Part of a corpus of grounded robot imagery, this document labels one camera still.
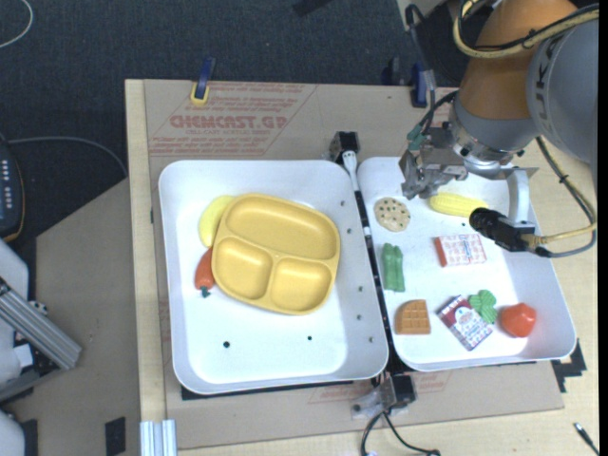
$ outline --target tomato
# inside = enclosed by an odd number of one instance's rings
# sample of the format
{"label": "tomato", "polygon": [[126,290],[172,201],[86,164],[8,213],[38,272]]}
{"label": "tomato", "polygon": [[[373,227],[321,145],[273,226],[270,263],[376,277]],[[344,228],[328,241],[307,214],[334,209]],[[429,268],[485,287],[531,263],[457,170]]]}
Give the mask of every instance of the tomato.
{"label": "tomato", "polygon": [[500,316],[503,329],[517,337],[526,337],[532,333],[536,324],[536,310],[525,302],[508,306],[501,310]]}

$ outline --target cookie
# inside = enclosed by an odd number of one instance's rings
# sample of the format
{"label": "cookie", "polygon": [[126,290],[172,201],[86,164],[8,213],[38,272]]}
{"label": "cookie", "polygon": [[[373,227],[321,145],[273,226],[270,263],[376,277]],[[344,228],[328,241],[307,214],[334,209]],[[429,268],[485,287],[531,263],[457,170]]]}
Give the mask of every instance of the cookie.
{"label": "cookie", "polygon": [[409,225],[408,207],[395,198],[381,198],[373,206],[378,223],[392,232],[402,232]]}
{"label": "cookie", "polygon": [[416,299],[402,304],[395,318],[397,334],[430,334],[427,302]]}

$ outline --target brown waffle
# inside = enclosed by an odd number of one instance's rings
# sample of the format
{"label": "brown waffle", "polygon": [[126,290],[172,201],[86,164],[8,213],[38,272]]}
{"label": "brown waffle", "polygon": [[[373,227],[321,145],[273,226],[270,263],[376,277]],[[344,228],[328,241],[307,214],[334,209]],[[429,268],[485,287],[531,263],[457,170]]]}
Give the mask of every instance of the brown waffle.
{"label": "brown waffle", "polygon": [[416,299],[399,306],[395,318],[397,334],[430,334],[427,302]]}

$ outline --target white cable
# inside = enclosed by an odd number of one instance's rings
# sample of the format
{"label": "white cable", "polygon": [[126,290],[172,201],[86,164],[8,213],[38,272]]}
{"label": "white cable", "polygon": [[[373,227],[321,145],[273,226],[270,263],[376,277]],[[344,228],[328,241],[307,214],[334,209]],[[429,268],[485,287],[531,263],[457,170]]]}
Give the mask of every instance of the white cable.
{"label": "white cable", "polygon": [[31,25],[34,22],[34,10],[31,7],[31,5],[29,4],[28,0],[19,0],[19,1],[23,2],[23,4],[28,8],[29,22],[26,25],[26,27],[19,33],[19,35],[17,35],[16,37],[13,37],[12,39],[8,40],[7,42],[0,44],[0,48],[6,48],[7,46],[10,46],[11,44],[16,43],[19,39],[21,39],[24,35],[26,35],[29,32],[29,30],[31,29]]}

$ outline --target yellow corn cob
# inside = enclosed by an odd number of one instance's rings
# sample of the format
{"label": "yellow corn cob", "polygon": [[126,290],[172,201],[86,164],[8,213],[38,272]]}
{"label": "yellow corn cob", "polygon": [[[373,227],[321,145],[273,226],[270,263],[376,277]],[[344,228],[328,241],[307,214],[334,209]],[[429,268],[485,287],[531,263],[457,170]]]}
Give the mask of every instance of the yellow corn cob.
{"label": "yellow corn cob", "polygon": [[438,193],[431,196],[428,205],[438,213],[468,218],[477,208],[487,208],[481,199],[467,198],[454,193]]}

